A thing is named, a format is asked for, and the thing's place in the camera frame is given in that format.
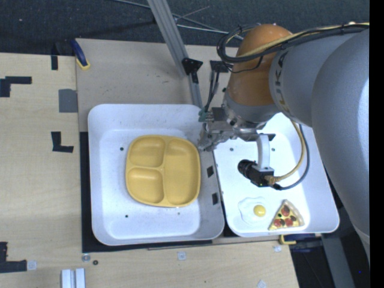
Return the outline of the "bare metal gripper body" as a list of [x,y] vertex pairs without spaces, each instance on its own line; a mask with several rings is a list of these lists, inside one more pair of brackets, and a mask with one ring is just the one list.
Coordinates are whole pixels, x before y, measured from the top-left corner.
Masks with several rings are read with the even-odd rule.
[[223,106],[212,109],[213,119],[206,123],[207,143],[230,139],[255,142],[257,131],[266,124],[266,106]]

